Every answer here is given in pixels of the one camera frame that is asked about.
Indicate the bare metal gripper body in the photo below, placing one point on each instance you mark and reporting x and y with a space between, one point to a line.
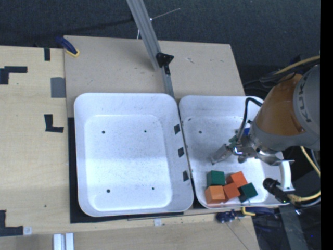
256 151

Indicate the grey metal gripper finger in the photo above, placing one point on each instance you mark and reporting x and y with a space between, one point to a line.
221 153
244 158

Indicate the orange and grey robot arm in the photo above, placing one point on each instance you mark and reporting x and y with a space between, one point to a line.
281 108

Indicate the white plastic tray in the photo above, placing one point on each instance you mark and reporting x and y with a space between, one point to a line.
127 152
208 139

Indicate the orange cube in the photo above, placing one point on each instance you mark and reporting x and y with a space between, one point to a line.
231 190
214 194
237 178

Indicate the green cube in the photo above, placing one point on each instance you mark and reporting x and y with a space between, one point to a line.
216 178
248 191

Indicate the pale wood board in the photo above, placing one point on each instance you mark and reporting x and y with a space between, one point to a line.
117 66

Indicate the black cylinder on white bracket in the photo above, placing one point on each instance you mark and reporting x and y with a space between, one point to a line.
285 173

